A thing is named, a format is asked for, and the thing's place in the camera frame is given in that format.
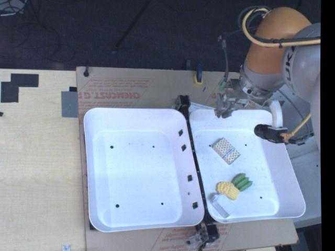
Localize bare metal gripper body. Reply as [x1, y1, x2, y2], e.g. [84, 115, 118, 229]
[224, 77, 273, 109]

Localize yellow and white patterned packet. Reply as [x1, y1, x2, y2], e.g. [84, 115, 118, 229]
[211, 137, 241, 165]

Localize white plastic tray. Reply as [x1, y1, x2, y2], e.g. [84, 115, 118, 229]
[188, 108, 306, 224]
[83, 107, 205, 233]

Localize yellow toy corn, green leaves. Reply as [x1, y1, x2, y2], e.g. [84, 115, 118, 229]
[216, 173, 253, 201]

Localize brown cardboard board, red print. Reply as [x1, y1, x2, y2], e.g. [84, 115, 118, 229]
[75, 66, 299, 251]

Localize clear plastic bottle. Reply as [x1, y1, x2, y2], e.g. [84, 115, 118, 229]
[211, 192, 237, 219]

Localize black cylinder on white bracket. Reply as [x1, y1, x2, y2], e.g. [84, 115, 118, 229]
[253, 100, 288, 143]

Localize black block with thin wires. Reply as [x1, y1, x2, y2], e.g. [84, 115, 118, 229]
[204, 223, 220, 243]

